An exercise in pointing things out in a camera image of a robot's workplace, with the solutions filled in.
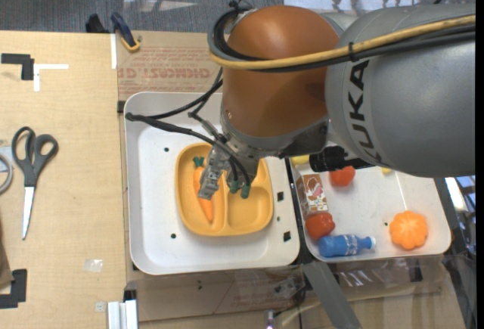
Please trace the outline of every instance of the orange pumpkin toy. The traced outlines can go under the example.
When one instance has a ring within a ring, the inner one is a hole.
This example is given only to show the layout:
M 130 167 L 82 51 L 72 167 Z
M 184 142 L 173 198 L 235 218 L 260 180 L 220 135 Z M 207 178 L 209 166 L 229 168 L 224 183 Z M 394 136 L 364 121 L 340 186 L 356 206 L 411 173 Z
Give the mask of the orange pumpkin toy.
M 389 232 L 393 243 L 406 250 L 413 250 L 424 245 L 429 229 L 423 215 L 406 210 L 395 215 L 389 225 Z

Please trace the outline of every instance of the toy bottle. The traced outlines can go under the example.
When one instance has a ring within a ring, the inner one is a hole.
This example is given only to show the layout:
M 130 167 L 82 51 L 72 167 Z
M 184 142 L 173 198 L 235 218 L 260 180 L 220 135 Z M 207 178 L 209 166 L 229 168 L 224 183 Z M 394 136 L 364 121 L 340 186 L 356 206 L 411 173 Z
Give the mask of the toy bottle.
M 318 249 L 321 256 L 331 258 L 332 256 L 356 255 L 363 249 L 371 250 L 375 247 L 374 237 L 358 237 L 354 234 L 343 234 L 337 236 L 323 236 L 318 241 Z

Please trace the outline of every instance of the black scissors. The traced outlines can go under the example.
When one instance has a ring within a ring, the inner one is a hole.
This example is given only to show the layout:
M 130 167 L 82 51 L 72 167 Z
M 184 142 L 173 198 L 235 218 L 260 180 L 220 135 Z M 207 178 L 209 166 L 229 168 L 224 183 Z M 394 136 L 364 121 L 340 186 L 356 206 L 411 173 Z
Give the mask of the black scissors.
M 25 140 L 25 158 L 22 160 L 17 155 L 17 143 L 20 136 L 27 132 Z M 52 144 L 52 148 L 46 153 L 42 154 L 42 148 L 45 144 Z M 35 132 L 29 127 L 24 126 L 19 129 L 12 139 L 12 156 L 17 165 L 22 169 L 25 181 L 25 200 L 23 204 L 23 219 L 22 219 L 22 239 L 25 239 L 27 230 L 29 229 L 30 213 L 32 211 L 33 195 L 37 185 L 39 174 L 44 169 L 47 162 L 57 154 L 59 144 L 52 135 L 42 134 L 36 137 Z

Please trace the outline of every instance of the tool handle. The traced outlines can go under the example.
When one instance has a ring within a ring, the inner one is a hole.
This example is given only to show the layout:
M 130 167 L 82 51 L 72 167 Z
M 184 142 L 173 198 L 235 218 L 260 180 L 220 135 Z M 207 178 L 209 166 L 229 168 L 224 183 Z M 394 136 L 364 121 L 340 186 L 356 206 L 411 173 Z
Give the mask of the tool handle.
M 21 160 L 17 154 L 17 143 L 18 143 L 18 139 L 24 132 L 28 132 L 28 136 L 27 136 L 27 139 L 25 140 L 25 158 Z M 37 177 L 36 177 L 36 174 L 34 173 L 33 166 L 32 166 L 32 157 L 33 157 L 35 140 L 36 140 L 36 134 L 29 126 L 24 126 L 20 128 L 15 133 L 12 139 L 12 157 L 14 158 L 17 165 L 23 171 L 23 176 L 25 177 L 24 185 L 26 187 L 35 186 L 37 181 Z
M 44 147 L 45 144 L 52 144 L 51 149 L 45 153 L 42 154 L 42 148 Z M 52 159 L 57 152 L 59 151 L 59 144 L 55 140 L 52 135 L 49 134 L 42 134 L 36 139 L 35 147 L 34 147 L 34 163 L 33 163 L 33 171 L 34 174 L 36 175 L 36 178 L 39 177 L 40 172 L 42 169 L 44 169 L 44 166 L 47 164 L 47 162 Z

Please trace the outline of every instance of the toy tomato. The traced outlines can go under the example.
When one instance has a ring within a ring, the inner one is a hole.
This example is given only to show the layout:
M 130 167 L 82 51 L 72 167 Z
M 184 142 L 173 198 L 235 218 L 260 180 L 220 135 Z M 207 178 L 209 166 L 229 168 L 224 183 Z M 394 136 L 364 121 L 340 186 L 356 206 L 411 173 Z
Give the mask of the toy tomato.
M 397 213 L 389 226 L 392 242 L 406 250 L 423 246 L 429 233 L 427 221 L 420 213 L 406 210 Z
M 306 219 L 306 230 L 315 241 L 330 234 L 336 225 L 329 212 L 316 213 Z
M 337 187 L 346 187 L 355 178 L 356 170 L 352 166 L 330 171 L 330 183 Z

